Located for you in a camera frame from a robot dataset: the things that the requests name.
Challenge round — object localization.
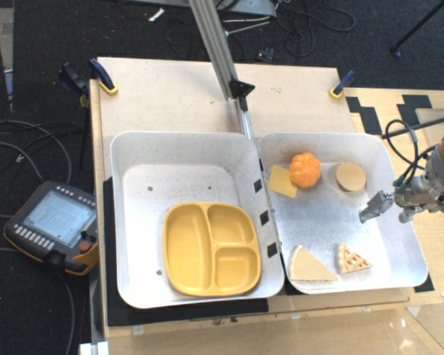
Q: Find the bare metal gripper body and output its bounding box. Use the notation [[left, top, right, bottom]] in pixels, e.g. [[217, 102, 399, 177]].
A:
[[393, 175, 444, 224]]

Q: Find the round brown toy biscuit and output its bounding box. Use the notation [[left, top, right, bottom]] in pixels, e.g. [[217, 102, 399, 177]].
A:
[[334, 162, 367, 193]]

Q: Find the white plastic tray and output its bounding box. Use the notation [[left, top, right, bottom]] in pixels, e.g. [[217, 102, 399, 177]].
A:
[[258, 132, 429, 296], [110, 130, 286, 310]]

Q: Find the lattice toy pie slice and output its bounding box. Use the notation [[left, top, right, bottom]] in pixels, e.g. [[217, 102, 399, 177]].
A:
[[336, 241, 374, 276]]

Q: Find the orange toy pumpkin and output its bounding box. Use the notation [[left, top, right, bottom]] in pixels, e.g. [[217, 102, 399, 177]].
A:
[[289, 152, 323, 189]]

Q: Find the triangular toy sandwich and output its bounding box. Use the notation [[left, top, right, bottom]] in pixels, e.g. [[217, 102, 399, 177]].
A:
[[289, 244, 340, 283]]

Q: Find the yellow toy cheese slice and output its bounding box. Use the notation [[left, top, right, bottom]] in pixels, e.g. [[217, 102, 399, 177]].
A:
[[268, 164, 299, 200]]

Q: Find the yellow divided plate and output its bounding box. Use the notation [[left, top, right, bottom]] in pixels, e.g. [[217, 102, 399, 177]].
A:
[[162, 201, 263, 297]]

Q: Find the pale wood board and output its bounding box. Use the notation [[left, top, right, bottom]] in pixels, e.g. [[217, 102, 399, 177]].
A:
[[95, 56, 411, 339]]

